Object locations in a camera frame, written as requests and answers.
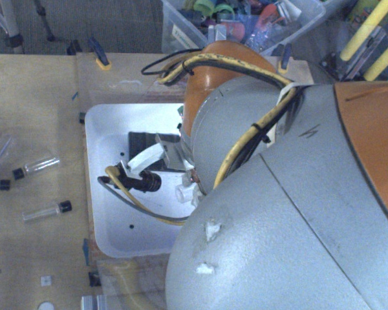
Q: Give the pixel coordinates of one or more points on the white stand leg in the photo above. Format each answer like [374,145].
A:
[9,18]

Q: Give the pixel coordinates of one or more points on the white plastic tray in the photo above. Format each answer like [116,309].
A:
[142,237]

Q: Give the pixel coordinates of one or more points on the black cylinder on white bracket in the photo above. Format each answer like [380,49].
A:
[145,182]

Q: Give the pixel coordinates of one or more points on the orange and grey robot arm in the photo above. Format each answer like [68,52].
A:
[278,205]

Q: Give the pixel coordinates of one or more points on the yellow foam tube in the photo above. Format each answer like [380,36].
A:
[380,63]
[368,23]

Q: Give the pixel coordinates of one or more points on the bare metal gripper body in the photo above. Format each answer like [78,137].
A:
[143,141]

